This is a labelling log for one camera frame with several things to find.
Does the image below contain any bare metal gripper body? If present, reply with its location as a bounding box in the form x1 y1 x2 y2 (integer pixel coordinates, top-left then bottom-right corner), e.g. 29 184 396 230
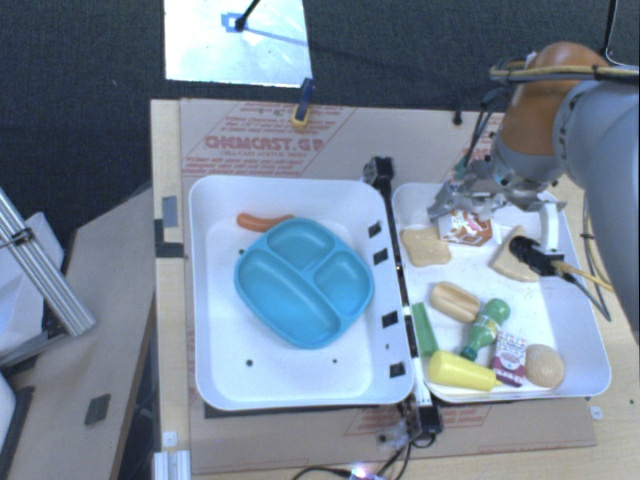
452 160 567 219

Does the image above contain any white and orange carton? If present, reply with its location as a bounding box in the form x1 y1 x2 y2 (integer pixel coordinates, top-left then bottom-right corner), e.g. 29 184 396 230
438 208 494 248

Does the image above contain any tan bread slice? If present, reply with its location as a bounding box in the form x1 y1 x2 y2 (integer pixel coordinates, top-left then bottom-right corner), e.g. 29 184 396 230
399 225 453 269

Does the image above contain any tan pizza slice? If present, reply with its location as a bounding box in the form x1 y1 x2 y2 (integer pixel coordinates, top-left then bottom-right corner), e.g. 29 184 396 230
488 225 542 284

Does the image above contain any brown cardboard board red print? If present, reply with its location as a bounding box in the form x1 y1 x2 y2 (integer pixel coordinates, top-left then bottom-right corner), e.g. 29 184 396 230
178 98 599 475

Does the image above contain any thin black and white rod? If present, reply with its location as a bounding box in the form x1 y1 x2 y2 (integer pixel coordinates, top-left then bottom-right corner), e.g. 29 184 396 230
378 180 434 410

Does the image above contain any tan hot dog bun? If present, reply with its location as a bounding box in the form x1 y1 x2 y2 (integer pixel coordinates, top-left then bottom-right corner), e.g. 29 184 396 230
430 281 482 326

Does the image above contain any green bottle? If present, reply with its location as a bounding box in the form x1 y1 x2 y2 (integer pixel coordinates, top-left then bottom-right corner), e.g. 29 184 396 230
459 298 512 362

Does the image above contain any green rectangular block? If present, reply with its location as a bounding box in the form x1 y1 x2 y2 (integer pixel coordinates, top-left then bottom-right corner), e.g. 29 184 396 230
410 301 441 359

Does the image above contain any white plastic tray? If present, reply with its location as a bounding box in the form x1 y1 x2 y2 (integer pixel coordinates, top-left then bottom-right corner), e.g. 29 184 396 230
391 182 613 405
188 174 416 412

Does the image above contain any maroon and white carton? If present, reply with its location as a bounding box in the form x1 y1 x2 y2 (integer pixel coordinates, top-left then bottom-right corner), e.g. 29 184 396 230
489 330 530 388

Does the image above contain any tan round biscuit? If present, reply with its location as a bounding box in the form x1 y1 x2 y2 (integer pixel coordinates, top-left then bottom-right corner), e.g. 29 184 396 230
524 343 566 390

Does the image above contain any yellow squeeze bottle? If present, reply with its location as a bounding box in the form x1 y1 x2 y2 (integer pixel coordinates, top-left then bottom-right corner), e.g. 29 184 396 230
426 349 503 393

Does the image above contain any blue divided plate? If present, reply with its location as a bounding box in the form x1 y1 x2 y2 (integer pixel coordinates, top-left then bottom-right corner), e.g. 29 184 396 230
233 217 377 351

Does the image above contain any orange sausage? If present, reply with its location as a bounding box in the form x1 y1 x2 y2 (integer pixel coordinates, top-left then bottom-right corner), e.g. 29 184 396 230
235 212 296 234

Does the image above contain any black cylinder on white bracket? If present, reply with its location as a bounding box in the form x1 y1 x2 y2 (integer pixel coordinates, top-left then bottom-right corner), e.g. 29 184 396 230
508 201 567 278

